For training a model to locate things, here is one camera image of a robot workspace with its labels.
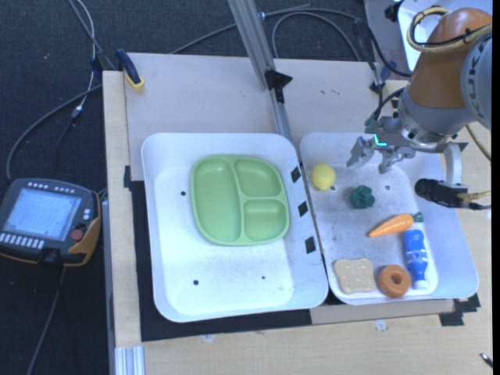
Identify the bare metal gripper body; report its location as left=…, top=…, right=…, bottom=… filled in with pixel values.
left=370, top=115, right=470, bottom=159

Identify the yellow lemon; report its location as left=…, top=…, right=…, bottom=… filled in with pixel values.
left=310, top=162, right=337, bottom=192

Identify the green broccoli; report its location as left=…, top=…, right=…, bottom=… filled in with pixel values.
left=349, top=184, right=377, bottom=210

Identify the orange carrot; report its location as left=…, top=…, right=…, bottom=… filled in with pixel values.
left=367, top=211, right=425, bottom=239

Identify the white plastic tray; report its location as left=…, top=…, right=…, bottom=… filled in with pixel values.
left=298, top=131, right=480, bottom=306
left=141, top=132, right=330, bottom=323

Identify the blue bottle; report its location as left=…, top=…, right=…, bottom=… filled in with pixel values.
left=402, top=229, right=430, bottom=291

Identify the beige bread slice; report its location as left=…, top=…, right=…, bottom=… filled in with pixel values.
left=332, top=258, right=377, bottom=296

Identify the orange doughnut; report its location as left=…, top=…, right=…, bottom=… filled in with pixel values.
left=377, top=264, right=413, bottom=299

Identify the green divided plate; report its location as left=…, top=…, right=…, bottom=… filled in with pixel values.
left=189, top=155, right=291, bottom=247

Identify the pale wood board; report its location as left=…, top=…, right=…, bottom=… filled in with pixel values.
left=123, top=52, right=458, bottom=326

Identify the black cylinder on white bracket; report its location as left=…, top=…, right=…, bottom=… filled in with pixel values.
left=414, top=141, right=470, bottom=209

